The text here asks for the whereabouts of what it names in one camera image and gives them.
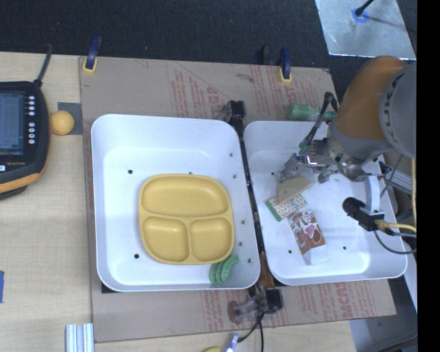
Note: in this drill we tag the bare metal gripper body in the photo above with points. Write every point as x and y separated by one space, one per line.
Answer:
324 154

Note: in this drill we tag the green pea pod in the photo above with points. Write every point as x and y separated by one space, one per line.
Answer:
221 270

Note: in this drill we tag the black cylinder on white bracket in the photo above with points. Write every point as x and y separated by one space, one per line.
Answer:
372 196

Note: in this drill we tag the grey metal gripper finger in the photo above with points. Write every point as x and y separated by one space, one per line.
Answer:
287 169
324 175

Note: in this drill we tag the green and white patterned packet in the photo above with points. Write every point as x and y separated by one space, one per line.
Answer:
284 208

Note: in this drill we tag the yellow lemon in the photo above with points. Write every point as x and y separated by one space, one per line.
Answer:
62 122

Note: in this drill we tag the green bottle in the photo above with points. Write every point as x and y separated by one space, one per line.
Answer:
302 111

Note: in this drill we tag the brown and white carton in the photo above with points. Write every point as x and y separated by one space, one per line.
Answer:
308 235

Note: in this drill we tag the yellow divided plate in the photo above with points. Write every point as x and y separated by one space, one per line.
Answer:
185 218

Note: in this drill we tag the white plastic tray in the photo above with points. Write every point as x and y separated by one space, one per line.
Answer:
348 255
113 204

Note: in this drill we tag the yellow banana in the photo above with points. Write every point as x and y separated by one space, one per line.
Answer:
212 349

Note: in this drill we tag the brown cardboard board red print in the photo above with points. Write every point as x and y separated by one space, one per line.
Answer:
139 86

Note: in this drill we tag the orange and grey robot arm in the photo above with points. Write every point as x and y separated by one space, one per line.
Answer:
366 101

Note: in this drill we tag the thin black and white rod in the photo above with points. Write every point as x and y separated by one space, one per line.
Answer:
250 193

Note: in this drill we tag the tan bread wedge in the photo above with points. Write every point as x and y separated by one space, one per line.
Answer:
291 189

